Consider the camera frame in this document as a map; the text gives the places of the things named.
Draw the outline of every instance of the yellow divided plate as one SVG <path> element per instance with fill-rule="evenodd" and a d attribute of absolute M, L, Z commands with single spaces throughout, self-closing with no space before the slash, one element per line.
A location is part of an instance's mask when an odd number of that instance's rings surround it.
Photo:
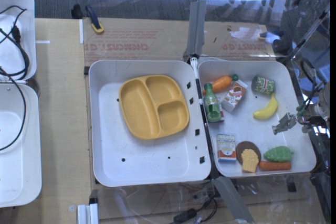
<path fill-rule="evenodd" d="M 166 75 L 137 77 L 119 89 L 120 108 L 130 132 L 156 139 L 183 130 L 189 112 L 179 85 Z"/>

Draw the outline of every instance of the orange carrot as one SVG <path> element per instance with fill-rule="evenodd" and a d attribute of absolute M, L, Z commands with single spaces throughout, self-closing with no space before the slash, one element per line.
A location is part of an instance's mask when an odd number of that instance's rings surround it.
<path fill-rule="evenodd" d="M 223 76 L 216 79 L 212 83 L 212 92 L 218 92 L 222 89 L 225 89 L 231 85 L 232 78 L 230 76 Z"/>
<path fill-rule="evenodd" d="M 262 170 L 289 170 L 291 169 L 290 162 L 259 162 L 259 168 Z"/>

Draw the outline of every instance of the yellow and black clamp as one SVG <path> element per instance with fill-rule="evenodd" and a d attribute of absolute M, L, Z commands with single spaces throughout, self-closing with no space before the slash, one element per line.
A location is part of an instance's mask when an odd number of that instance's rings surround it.
<path fill-rule="evenodd" d="M 85 5 L 85 10 L 88 12 L 89 17 L 91 18 L 91 26 L 92 26 L 94 32 L 96 32 L 96 34 L 103 33 L 104 32 L 104 27 L 98 21 L 96 13 L 94 12 L 91 5 L 90 4 Z"/>

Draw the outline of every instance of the green toy vegetable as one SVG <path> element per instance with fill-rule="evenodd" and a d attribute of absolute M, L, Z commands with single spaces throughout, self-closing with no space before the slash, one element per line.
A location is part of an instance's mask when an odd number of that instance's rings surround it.
<path fill-rule="evenodd" d="M 288 162 L 292 157 L 292 152 L 286 146 L 277 146 L 264 153 L 264 158 L 271 162 Z"/>

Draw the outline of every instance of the table surface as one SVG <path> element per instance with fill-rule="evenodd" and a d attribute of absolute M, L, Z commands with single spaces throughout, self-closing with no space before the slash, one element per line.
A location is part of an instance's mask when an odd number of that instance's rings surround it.
<path fill-rule="evenodd" d="M 88 204 L 94 186 L 87 85 L 83 74 L 85 59 L 83 44 L 80 43 L 79 22 L 73 19 L 36 19 L 35 22 L 36 40 L 46 41 L 37 42 L 36 45 L 35 75 L 41 92 L 39 113 L 43 186 L 36 200 L 12 210 L 9 223 L 76 223 L 77 205 Z M 303 182 L 302 189 L 305 189 L 300 198 L 295 199 L 293 196 L 293 199 L 287 200 L 249 203 L 247 208 L 255 221 L 323 223 L 324 217 L 315 188 L 309 180 L 298 181 Z M 172 215 L 152 215 L 136 220 L 101 220 L 102 223 L 129 221 L 169 223 Z M 220 222 L 236 223 L 226 207 L 218 210 L 209 221 Z"/>

